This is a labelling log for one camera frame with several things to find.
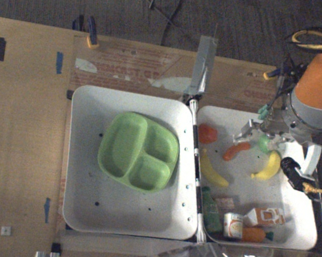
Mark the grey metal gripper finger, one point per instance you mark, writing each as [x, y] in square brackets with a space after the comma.
[246, 132]
[277, 140]

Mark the black cylinder on white bracket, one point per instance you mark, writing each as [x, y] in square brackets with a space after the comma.
[293, 173]

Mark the yellow banana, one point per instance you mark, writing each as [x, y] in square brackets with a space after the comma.
[271, 168]
[211, 172]

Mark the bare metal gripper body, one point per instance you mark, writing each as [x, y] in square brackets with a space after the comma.
[280, 124]

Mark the green bottle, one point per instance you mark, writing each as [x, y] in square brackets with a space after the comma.
[211, 211]

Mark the orange and white carton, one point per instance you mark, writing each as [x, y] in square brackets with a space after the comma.
[265, 217]

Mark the orange carrot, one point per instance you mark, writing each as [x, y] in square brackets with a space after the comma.
[253, 234]

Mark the green round toy fruit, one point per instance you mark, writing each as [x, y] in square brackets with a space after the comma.
[264, 143]

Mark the brown cardboard board red print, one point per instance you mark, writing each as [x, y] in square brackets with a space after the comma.
[134, 69]

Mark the white plastic tray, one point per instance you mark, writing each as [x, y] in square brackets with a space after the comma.
[124, 209]
[248, 190]

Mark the brown flat packet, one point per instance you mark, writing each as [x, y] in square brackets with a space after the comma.
[224, 204]

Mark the red toy tomato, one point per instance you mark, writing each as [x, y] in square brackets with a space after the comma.
[207, 134]

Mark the white and orange can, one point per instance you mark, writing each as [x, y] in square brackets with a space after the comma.
[233, 225]

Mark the orange-red toy sausage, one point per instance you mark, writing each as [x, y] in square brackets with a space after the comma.
[234, 151]

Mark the green divided plate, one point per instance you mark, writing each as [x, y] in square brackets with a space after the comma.
[127, 147]

